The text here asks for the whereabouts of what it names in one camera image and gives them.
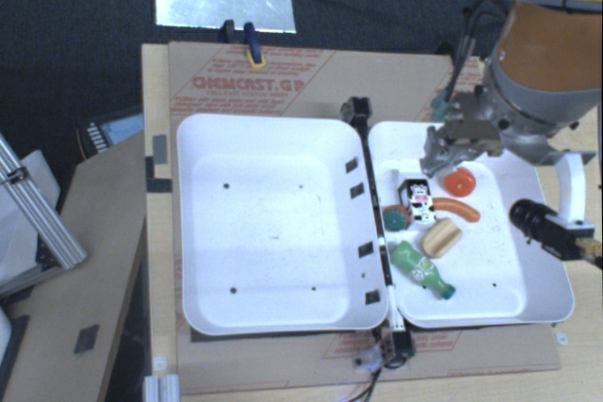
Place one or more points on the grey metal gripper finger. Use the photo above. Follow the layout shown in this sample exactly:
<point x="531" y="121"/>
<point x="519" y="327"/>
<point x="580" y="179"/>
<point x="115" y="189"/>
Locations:
<point x="431" y="155"/>
<point x="453" y="159"/>

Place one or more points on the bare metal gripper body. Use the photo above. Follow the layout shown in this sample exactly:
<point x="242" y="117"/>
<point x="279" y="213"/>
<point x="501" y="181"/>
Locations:
<point x="476" y="127"/>

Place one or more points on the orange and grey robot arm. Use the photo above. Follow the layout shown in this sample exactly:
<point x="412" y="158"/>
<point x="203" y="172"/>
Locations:
<point x="551" y="28"/>

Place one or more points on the red tomato slice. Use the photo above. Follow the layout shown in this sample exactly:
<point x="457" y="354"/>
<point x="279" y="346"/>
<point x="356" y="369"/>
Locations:
<point x="459" y="182"/>

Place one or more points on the white cow print carton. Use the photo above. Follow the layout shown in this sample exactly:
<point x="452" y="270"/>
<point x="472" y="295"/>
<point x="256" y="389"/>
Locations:
<point x="420" y="201"/>

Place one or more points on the orange sausage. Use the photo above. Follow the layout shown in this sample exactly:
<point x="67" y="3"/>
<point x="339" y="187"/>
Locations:
<point x="459" y="208"/>

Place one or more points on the green and orange round toy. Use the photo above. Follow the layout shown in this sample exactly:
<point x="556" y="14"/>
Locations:
<point x="394" y="218"/>

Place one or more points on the thin black and white rod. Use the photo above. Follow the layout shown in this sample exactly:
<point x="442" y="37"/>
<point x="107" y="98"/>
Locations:
<point x="374" y="202"/>

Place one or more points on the tan bread bun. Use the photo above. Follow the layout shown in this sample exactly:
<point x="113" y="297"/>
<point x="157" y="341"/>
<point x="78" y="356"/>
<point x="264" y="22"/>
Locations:
<point x="440" y="237"/>

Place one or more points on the green plastic bottle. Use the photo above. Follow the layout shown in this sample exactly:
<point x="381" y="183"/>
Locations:
<point x="417" y="267"/>

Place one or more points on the white plastic tray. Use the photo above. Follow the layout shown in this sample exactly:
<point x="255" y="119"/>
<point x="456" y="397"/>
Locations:
<point x="490" y="278"/>
<point x="273" y="226"/>

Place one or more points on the brown cardboard board red print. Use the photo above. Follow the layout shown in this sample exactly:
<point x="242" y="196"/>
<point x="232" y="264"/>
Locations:
<point x="301" y="80"/>

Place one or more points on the black cylinder on white bracket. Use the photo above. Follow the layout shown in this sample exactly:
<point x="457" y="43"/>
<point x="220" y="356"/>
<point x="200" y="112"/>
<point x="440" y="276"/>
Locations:
<point x="542" y="223"/>

